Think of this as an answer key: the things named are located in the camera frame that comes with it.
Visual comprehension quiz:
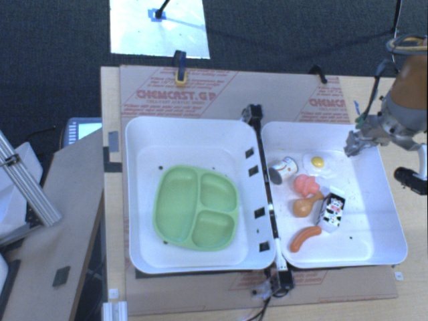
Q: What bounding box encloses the orange toy chicken drumstick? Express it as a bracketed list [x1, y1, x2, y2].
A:
[292, 191, 326, 218]

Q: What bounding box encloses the thin black and white rod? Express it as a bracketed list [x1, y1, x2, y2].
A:
[249, 118, 289, 274]

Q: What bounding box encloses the orange toy sausage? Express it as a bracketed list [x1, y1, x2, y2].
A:
[289, 225, 323, 254]

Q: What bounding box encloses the black cylinder on white bracket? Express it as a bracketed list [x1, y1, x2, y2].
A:
[393, 143, 428, 195]

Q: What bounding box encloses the white and yellow fried egg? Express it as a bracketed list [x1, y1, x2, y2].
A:
[302, 150, 336, 179]

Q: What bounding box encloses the brown cardboard board red print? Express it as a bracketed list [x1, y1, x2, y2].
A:
[118, 64, 399, 317]

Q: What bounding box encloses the white can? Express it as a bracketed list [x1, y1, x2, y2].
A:
[267, 156, 299, 185]

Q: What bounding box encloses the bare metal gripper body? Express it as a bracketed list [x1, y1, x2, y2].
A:
[358, 116, 403, 147]

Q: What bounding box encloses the pink toy shrimp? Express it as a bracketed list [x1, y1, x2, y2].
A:
[294, 174, 321, 199]

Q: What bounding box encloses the black block with thin wires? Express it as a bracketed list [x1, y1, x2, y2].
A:
[241, 103, 264, 125]
[269, 270, 296, 298]

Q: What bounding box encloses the white plastic tray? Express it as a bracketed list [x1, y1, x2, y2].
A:
[124, 116, 277, 275]
[260, 121, 409, 270]

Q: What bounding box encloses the white cow print milk carton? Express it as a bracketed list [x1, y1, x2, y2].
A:
[315, 185, 347, 234]

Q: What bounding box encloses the green divided plate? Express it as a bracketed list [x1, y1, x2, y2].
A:
[152, 164, 240, 253]

